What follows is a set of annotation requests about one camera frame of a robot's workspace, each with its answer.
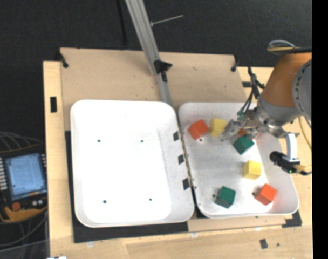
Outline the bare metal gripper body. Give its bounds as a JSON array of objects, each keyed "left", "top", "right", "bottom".
[{"left": 237, "top": 108, "right": 288, "bottom": 139}]

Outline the yellow cube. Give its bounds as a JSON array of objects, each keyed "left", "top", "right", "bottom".
[
  {"left": 242, "top": 160, "right": 262, "bottom": 180},
  {"left": 209, "top": 118, "right": 228, "bottom": 138}
]

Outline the green cube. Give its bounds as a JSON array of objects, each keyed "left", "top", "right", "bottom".
[
  {"left": 214, "top": 186, "right": 237, "bottom": 209},
  {"left": 233, "top": 134, "right": 255, "bottom": 155}
]

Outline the white plastic tray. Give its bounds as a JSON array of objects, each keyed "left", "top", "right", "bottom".
[
  {"left": 177, "top": 102, "right": 300, "bottom": 219},
  {"left": 70, "top": 99, "right": 195, "bottom": 228}
]

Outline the black cylinder on white bracket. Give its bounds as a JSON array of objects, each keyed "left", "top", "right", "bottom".
[{"left": 269, "top": 132, "right": 302, "bottom": 174}]

